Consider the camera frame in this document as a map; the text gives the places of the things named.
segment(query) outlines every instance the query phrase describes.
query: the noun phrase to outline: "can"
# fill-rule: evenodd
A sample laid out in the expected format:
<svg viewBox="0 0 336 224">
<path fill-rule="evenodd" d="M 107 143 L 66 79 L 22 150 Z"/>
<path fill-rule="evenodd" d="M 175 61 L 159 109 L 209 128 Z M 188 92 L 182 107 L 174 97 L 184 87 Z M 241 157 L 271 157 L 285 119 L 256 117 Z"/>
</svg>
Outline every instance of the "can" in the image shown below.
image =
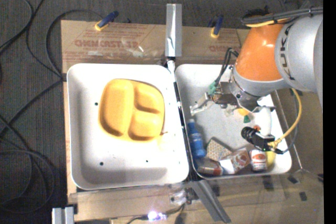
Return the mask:
<svg viewBox="0 0 336 224">
<path fill-rule="evenodd" d="M 251 150 L 250 159 L 253 171 L 262 172 L 267 170 L 267 157 L 264 151 Z"/>
</svg>

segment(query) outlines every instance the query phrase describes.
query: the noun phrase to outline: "black camera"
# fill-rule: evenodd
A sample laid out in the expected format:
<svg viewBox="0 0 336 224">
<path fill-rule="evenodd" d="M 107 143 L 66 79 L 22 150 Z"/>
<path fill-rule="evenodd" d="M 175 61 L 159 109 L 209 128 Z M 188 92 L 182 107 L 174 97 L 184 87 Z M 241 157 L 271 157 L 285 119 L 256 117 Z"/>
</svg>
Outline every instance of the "black camera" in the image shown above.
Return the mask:
<svg viewBox="0 0 336 224">
<path fill-rule="evenodd" d="M 275 137 L 271 134 L 262 135 L 256 129 L 244 127 L 241 136 L 249 143 L 261 151 L 270 151 L 269 142 L 273 142 Z"/>
</svg>

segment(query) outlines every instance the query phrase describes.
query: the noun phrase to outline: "red and white can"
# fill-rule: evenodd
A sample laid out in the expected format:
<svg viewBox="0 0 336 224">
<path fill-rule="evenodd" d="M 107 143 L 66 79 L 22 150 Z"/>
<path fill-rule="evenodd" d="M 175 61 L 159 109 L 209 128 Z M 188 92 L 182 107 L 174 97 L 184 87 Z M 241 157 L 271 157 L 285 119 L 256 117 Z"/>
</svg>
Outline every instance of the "red and white can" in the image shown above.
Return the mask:
<svg viewBox="0 0 336 224">
<path fill-rule="evenodd" d="M 267 157 L 264 151 L 251 150 L 250 159 L 253 171 L 262 172 L 267 170 Z"/>
</svg>

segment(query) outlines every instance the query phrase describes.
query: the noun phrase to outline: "plastic bottle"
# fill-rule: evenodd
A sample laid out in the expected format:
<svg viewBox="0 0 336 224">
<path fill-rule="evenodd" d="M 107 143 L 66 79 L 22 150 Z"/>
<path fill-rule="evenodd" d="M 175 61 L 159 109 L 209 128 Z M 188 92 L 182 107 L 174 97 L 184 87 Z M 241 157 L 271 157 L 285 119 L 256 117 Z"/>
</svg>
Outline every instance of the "plastic bottle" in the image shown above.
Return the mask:
<svg viewBox="0 0 336 224">
<path fill-rule="evenodd" d="M 188 120 L 188 138 L 193 158 L 203 158 L 206 155 L 201 134 L 195 127 L 193 119 Z"/>
</svg>

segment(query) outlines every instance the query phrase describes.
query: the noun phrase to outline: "gray floor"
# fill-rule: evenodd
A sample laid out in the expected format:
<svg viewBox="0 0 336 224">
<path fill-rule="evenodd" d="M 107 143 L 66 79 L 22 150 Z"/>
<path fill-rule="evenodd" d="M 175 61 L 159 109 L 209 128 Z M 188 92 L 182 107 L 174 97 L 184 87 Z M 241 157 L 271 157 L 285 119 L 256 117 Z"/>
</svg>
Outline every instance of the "gray floor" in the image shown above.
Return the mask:
<svg viewBox="0 0 336 224">
<path fill-rule="evenodd" d="M 27 0 L 35 10 L 41 0 Z M 210 18 L 216 14 L 224 15 L 223 27 L 246 28 L 240 18 L 247 10 L 264 9 L 266 6 L 272 13 L 293 10 L 300 7 L 323 6 L 323 0 L 44 0 L 29 29 L 29 47 L 32 53 L 51 68 L 47 60 L 45 37 L 53 20 L 60 14 L 73 9 L 94 11 L 101 16 L 113 10 L 119 12 L 116 22 L 125 22 L 127 18 L 132 23 L 165 24 L 167 3 L 181 3 L 183 7 L 183 25 L 206 27 Z M 97 20 L 98 16 L 87 12 L 74 12 L 66 15 L 66 19 Z M 10 39 L 25 26 L 29 19 L 29 8 L 21 0 L 0 0 L 0 45 Z M 0 48 L 0 64 L 2 79 L 0 82 L 0 116 L 9 122 L 14 130 L 4 130 L 0 137 L 20 144 L 20 134 L 29 148 L 45 156 L 55 174 L 55 189 L 46 207 L 32 214 L 17 215 L 0 211 L 1 223 L 50 223 L 50 208 L 62 207 L 67 202 L 66 189 L 66 159 L 64 138 L 64 109 L 61 84 L 56 85 L 40 96 L 31 105 L 22 110 L 18 117 L 11 121 L 17 111 L 29 100 L 35 97 L 54 82 L 58 77 L 32 57 L 26 46 L 26 36 L 21 35 L 14 42 Z M 61 66 L 59 22 L 55 24 L 50 34 L 51 58 L 58 69 Z M 291 96 L 288 92 L 280 93 L 285 105 L 285 112 L 293 117 Z M 323 173 L 322 146 L 322 113 L 318 99 L 314 94 L 303 94 L 305 114 L 300 123 L 300 138 L 297 150 L 302 160 L 302 166 L 312 173 Z M 0 130 L 5 128 L 0 122 Z M 12 149 L 8 143 L 0 143 L 0 150 Z M 0 202 L 16 197 L 29 180 L 29 159 L 22 154 L 1 155 Z M 47 166 L 39 163 L 48 184 L 47 193 L 41 188 L 43 180 L 39 173 L 33 171 L 32 184 L 27 191 L 33 193 L 39 201 L 46 198 L 50 192 L 52 178 Z"/>
</svg>

